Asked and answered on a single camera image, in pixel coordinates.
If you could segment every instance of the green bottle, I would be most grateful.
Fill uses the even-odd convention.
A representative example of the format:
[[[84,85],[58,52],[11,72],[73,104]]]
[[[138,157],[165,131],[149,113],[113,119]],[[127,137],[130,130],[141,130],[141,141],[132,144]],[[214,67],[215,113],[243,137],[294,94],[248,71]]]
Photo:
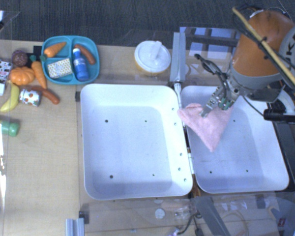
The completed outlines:
[[[0,120],[0,124],[4,135],[16,136],[19,132],[20,125],[18,123]]]

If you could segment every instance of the blue plate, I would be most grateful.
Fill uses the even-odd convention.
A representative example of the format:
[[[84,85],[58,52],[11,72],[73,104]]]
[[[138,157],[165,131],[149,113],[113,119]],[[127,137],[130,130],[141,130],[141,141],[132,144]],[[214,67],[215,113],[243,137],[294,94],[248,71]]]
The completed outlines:
[[[59,53],[57,53],[55,57],[46,58],[45,61],[42,61],[42,66],[43,66],[43,70],[44,70],[44,74],[46,78],[53,83],[62,84],[62,85],[81,85],[81,84],[87,84],[87,83],[93,82],[99,74],[99,55],[98,55],[98,50],[95,43],[91,39],[87,37],[82,37],[82,36],[55,36],[55,37],[48,38],[44,42],[42,50],[41,50],[41,54],[45,56],[44,50],[46,48],[60,42],[66,42],[67,44],[60,50]],[[73,57],[72,50],[75,44],[82,45],[83,47],[88,49],[88,51],[94,56],[96,60],[96,63],[94,65],[91,65],[86,59],[86,57],[84,57],[86,60],[88,75],[89,75],[89,80],[87,81],[79,81],[74,71],[74,66],[73,66],[74,57]],[[57,78],[57,79],[50,78],[48,73],[48,67],[47,67],[48,64],[60,61],[62,59],[67,59],[67,58],[70,59],[74,73]]]

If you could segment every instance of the pink cloth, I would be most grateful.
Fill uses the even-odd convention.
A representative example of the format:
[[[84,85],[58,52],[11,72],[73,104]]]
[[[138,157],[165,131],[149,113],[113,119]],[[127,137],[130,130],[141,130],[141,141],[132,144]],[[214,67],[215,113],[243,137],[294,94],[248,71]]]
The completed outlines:
[[[231,117],[232,107],[229,110],[213,109],[206,118],[202,118],[199,113],[202,106],[191,103],[184,109],[178,110],[178,116],[189,126],[202,140],[205,146],[211,151],[215,151],[226,125]]]

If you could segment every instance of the blue bottle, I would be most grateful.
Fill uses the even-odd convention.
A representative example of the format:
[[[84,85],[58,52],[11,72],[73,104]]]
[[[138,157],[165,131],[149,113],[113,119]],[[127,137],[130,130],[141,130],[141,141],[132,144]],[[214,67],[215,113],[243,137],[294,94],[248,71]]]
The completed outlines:
[[[87,70],[87,65],[85,59],[81,57],[81,51],[79,48],[73,49],[73,65],[75,69],[75,74],[79,81],[87,81],[89,79],[89,73]]]

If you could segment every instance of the black floor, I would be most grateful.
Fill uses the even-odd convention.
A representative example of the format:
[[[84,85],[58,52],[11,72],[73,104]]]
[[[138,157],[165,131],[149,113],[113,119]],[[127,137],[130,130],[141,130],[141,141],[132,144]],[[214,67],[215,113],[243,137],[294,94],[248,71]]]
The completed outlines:
[[[16,40],[82,35],[97,44],[135,45],[133,39],[183,26],[233,28],[232,7],[245,2],[283,9],[295,22],[295,0],[0,0],[0,9],[21,12]]]

